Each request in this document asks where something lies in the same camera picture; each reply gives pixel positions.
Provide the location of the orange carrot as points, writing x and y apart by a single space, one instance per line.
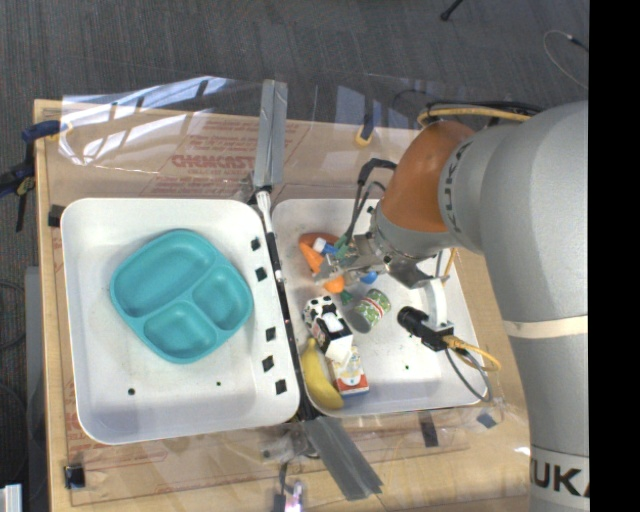
309 257

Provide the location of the brown cardboard board red print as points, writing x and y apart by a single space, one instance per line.
165 160

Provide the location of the yellow banana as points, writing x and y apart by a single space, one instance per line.
317 377

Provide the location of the blue round piece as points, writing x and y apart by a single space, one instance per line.
369 277

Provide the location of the white bottle with blue cap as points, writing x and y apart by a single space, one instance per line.
324 246

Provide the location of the green and white can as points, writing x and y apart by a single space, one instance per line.
372 310

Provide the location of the red and white carton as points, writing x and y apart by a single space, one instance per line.
350 377

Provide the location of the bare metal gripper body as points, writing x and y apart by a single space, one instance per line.
367 255

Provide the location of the white plastic tray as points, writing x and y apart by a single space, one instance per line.
415 380
100 400

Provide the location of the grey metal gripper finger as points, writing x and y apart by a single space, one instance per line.
325 267
354 276

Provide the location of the black and white cow carton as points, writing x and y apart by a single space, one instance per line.
325 317

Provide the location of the blue divided plate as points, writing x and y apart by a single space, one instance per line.
180 295

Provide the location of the black cylinder on white bracket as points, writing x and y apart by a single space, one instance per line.
432 332

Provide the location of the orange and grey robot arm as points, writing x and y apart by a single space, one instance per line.
530 210

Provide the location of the thin black and white rod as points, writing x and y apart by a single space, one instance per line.
274 252

